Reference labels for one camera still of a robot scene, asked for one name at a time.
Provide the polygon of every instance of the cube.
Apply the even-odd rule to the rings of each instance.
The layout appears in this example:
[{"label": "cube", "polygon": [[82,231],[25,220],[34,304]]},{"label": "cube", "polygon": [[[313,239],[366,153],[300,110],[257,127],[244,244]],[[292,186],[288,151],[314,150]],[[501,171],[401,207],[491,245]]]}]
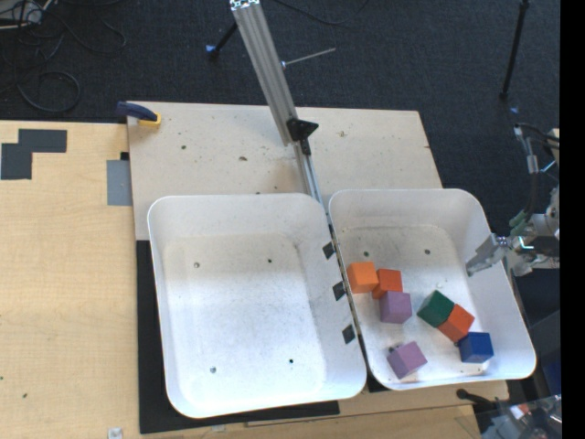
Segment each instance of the cube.
[{"label": "cube", "polygon": [[475,317],[467,312],[458,304],[453,306],[453,310],[442,324],[437,328],[450,341],[457,342],[467,335],[472,326]]},{"label": "cube", "polygon": [[455,303],[451,299],[435,290],[422,301],[417,316],[437,328],[449,318],[454,306]]},{"label": "cube", "polygon": [[462,362],[481,363],[494,355],[492,339],[487,332],[469,332],[458,342]]},{"label": "cube", "polygon": [[379,299],[386,291],[402,291],[402,272],[390,268],[378,268],[378,285],[372,290],[372,297]]},{"label": "cube", "polygon": [[386,291],[379,299],[380,320],[387,324],[403,324],[412,316],[410,293]]},{"label": "cube", "polygon": [[386,356],[386,359],[399,379],[408,376],[428,362],[416,341],[411,341],[393,349]]},{"label": "cube", "polygon": [[351,292],[369,293],[378,284],[378,274],[373,262],[353,262],[346,270]]}]

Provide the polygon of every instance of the tripod leg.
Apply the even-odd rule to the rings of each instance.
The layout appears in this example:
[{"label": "tripod leg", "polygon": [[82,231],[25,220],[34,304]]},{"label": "tripod leg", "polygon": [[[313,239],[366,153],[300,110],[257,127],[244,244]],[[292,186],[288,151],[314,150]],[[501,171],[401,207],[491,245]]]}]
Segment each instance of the tripod leg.
[{"label": "tripod leg", "polygon": [[522,0],[522,2],[520,2],[520,14],[518,15],[518,21],[516,23],[514,44],[512,45],[512,52],[510,53],[510,60],[508,61],[508,70],[507,73],[505,74],[504,87],[500,92],[501,99],[505,99],[508,95],[508,89],[510,88],[510,80],[512,79],[512,71],[514,70],[514,63],[516,62],[516,53],[518,51],[518,45],[520,44],[520,36],[522,35],[524,16],[529,6],[530,6],[529,0]]},{"label": "tripod leg", "polygon": [[234,23],[233,25],[231,25],[231,28],[228,29],[228,32],[224,35],[224,37],[221,38],[221,40],[218,42],[216,46],[206,46],[206,51],[211,59],[216,59],[217,57],[219,57],[219,52],[221,51],[221,48],[223,48],[226,45],[229,38],[232,37],[232,35],[236,32],[236,29],[238,29],[238,24]]}]

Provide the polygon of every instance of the white tray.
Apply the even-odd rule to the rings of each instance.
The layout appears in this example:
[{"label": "white tray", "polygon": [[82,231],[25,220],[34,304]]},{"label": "white tray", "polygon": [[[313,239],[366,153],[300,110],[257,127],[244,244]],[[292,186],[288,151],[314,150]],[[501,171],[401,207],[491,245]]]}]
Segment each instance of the white tray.
[{"label": "white tray", "polygon": [[323,207],[304,194],[158,199],[148,213],[166,389],[206,418],[353,397],[366,365]]},{"label": "white tray", "polygon": [[[343,190],[329,203],[345,268],[373,261],[402,272],[412,317],[404,324],[379,321],[378,301],[353,294],[367,365],[383,386],[415,389],[478,380],[523,379],[536,355],[501,263],[468,277],[465,263],[490,230],[480,203],[458,189]],[[472,331],[490,333],[495,355],[463,363],[459,349],[417,316],[424,298],[439,290],[475,316]],[[399,380],[388,349],[416,341],[428,363]]]}]

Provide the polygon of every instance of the orange block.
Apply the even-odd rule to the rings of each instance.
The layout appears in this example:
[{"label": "orange block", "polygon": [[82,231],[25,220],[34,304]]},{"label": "orange block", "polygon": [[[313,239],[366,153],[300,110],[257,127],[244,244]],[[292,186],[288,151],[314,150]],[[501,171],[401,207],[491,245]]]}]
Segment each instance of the orange block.
[{"label": "orange block", "polygon": [[373,262],[353,262],[346,272],[352,293],[368,293],[378,285],[378,274]]},{"label": "orange block", "polygon": [[453,306],[453,310],[447,317],[447,320],[437,328],[452,342],[457,342],[467,335],[474,320],[474,316],[456,304]]},{"label": "orange block", "polygon": [[386,291],[402,293],[402,272],[389,268],[378,268],[378,286],[372,290],[372,297],[379,299]]}]

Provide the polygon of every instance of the wooden table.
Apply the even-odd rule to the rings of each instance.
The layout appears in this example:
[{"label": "wooden table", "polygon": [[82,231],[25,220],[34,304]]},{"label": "wooden table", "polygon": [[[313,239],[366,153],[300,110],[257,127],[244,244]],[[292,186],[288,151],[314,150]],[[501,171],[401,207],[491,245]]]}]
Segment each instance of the wooden table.
[{"label": "wooden table", "polygon": [[[267,115],[264,109],[254,112]],[[392,184],[416,187],[409,180],[412,171],[404,167],[410,152],[423,161],[418,167],[426,171],[428,183],[441,186],[417,113],[355,111],[344,123],[340,114],[347,112],[341,110],[298,111],[301,118],[336,119],[333,127],[314,134],[318,170],[326,170],[327,163],[319,152],[325,145],[332,148],[334,139],[342,142],[353,135],[359,143],[355,120],[386,119],[394,139],[388,142],[393,145],[388,157],[402,165],[390,172]],[[215,433],[375,438],[388,437],[389,431],[397,438],[470,437],[457,418],[473,415],[473,408],[456,397],[456,385],[365,390],[340,401],[341,413],[329,418],[140,435],[134,212],[130,206],[108,205],[106,178],[107,160],[129,150],[128,126],[0,122],[0,143],[16,143],[19,129],[66,130],[68,144],[66,154],[34,153],[32,179],[0,180],[0,437],[103,439],[115,427],[122,428],[124,439]],[[329,155],[338,156],[335,151]],[[333,172],[324,172],[322,179],[325,194],[338,187]],[[508,397],[505,381],[465,388],[491,400]]]}]

